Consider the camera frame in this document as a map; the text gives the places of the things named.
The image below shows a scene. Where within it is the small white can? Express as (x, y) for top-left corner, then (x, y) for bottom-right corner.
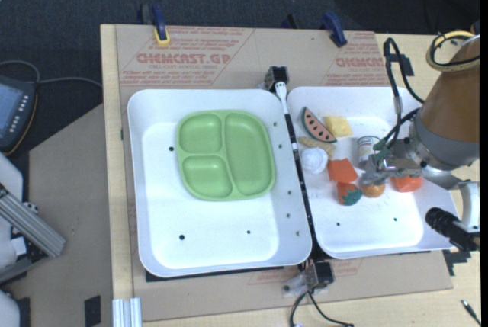
(356, 135), (382, 167)

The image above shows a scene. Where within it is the green divided plate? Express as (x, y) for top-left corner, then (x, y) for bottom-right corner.
(175, 109), (277, 202)

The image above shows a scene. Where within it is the black cylinder on white bracket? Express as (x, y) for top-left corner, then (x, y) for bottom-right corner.
(424, 181), (481, 252)

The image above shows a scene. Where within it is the black block with thin wires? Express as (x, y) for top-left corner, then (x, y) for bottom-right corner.
(264, 66), (290, 91)
(281, 260), (336, 298)

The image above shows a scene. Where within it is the thin black and white rod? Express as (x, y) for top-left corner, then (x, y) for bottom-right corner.
(274, 82), (318, 262)

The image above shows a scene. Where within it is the beige toy pasta piece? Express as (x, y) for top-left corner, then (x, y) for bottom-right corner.
(297, 135), (337, 159)

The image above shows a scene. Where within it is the toy watermelon slice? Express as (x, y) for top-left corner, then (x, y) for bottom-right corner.
(299, 106), (339, 144)

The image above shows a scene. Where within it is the orange toy fruit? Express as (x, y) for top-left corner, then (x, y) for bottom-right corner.
(361, 182), (387, 199)

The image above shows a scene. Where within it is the brown cardboard board red print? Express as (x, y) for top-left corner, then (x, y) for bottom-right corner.
(114, 24), (454, 322)

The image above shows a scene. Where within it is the white round toy food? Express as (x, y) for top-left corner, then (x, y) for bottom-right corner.
(300, 146), (329, 175)

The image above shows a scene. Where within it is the yellow toy cheese piece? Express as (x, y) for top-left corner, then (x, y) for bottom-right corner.
(322, 115), (354, 139)

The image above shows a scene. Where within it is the orange toy wedge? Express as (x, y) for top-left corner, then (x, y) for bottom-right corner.
(326, 158), (360, 184)

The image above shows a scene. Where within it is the white plastic tray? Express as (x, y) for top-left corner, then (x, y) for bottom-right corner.
(126, 88), (314, 278)
(285, 85), (460, 261)

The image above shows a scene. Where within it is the orange toy block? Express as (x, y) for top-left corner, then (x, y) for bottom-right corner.
(390, 174), (424, 194)

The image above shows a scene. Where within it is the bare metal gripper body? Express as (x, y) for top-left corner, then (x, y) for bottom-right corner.
(370, 137), (435, 178)

